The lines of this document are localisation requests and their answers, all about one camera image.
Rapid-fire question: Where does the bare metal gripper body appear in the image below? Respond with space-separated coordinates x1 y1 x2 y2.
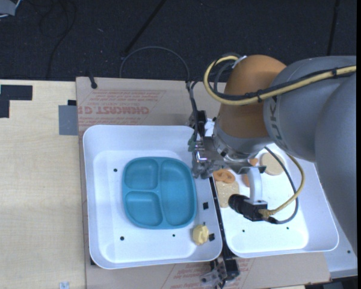
190 135 251 174

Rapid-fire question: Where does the orange toy pretzel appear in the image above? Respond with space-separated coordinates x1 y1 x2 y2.
212 169 236 184

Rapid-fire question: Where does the beige toy bread slice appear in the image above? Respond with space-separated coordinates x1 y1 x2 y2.
215 179 241 209

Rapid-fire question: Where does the blue divided plate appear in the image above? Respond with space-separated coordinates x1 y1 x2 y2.
122 157 198 230

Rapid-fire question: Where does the round beige toy biscuit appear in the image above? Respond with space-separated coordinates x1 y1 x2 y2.
259 152 286 176

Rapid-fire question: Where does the yellow toy pasta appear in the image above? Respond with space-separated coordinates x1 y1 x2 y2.
192 223 210 246

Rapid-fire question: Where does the white plastic tray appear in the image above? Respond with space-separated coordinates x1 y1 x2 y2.
212 144 340 258
82 124 223 270

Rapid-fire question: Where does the brown cardboard board red print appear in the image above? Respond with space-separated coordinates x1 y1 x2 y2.
75 76 332 289

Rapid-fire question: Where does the black cylinder on white bracket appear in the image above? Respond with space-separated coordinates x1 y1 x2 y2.
227 165 268 222

